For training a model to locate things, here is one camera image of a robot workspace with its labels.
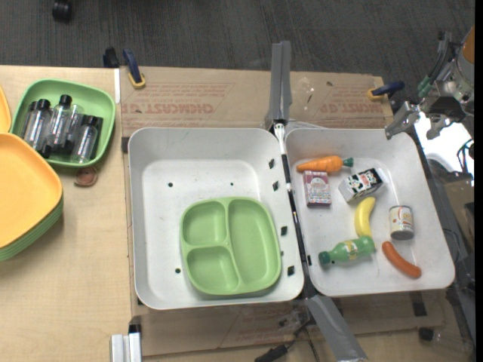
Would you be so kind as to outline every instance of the yellow banana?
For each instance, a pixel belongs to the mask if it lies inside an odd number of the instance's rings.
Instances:
[[[371,215],[374,205],[376,204],[375,197],[366,197],[362,200],[355,209],[354,223],[355,233],[358,236],[372,237],[371,224],[369,223],[369,216]]]

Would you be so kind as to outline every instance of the dark floor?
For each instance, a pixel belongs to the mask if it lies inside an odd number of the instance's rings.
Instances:
[[[460,41],[475,0],[0,0],[0,64],[102,67],[112,45],[141,66],[270,69],[271,44],[290,40],[293,71],[402,80],[406,95],[435,62],[438,33]]]

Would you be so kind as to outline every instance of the orange toy carrot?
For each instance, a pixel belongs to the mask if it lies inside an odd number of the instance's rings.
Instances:
[[[316,158],[309,162],[297,165],[297,171],[304,172],[305,170],[312,170],[315,172],[337,172],[342,166],[352,167],[354,165],[353,158],[343,160],[338,155],[330,155],[329,157]]]
[[[394,248],[394,245],[392,245],[391,242],[384,241],[381,247],[383,249],[384,255],[386,255],[387,259],[399,271],[404,272],[406,275],[411,276],[415,279],[421,276],[421,268],[410,263],[404,257],[399,255],[398,251]]]

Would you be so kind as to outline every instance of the white plastic tray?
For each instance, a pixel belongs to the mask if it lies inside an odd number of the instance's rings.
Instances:
[[[145,305],[165,310],[283,302],[300,293],[303,270],[280,149],[272,134],[261,129],[144,128],[132,135],[128,149],[134,283]],[[273,188],[276,182],[278,190]],[[180,219],[197,201],[232,196],[255,198],[270,211],[283,253],[281,276],[269,289],[250,295],[205,296],[183,269]],[[281,235],[283,226],[286,235]]]
[[[309,273],[319,292],[353,296],[440,289],[451,284],[454,264],[417,148],[407,134],[397,134],[388,141],[384,130],[295,129],[287,134],[285,145],[306,254],[312,263]],[[308,208],[302,174],[296,166],[325,155],[353,157],[355,164],[329,175],[330,207]],[[319,252],[331,250],[340,241],[357,238],[354,211],[358,202],[346,203],[337,187],[344,177],[371,167],[382,168],[389,178],[389,183],[372,194],[376,204],[371,214],[371,230],[377,251],[355,262],[322,268]],[[418,279],[394,268],[380,249],[384,241],[390,241],[389,208],[401,204],[413,210],[415,236],[393,244],[403,257],[421,268],[423,274]]]

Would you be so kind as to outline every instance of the hot dog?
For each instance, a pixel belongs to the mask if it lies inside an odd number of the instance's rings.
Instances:
[[[419,268],[414,264],[411,264],[404,257],[399,255],[398,251],[394,248],[394,245],[392,245],[391,242],[384,241],[382,245],[382,249],[387,259],[398,270],[400,270],[401,272],[404,272],[406,275],[411,276],[412,278],[415,278],[415,279],[421,276],[421,268]]]

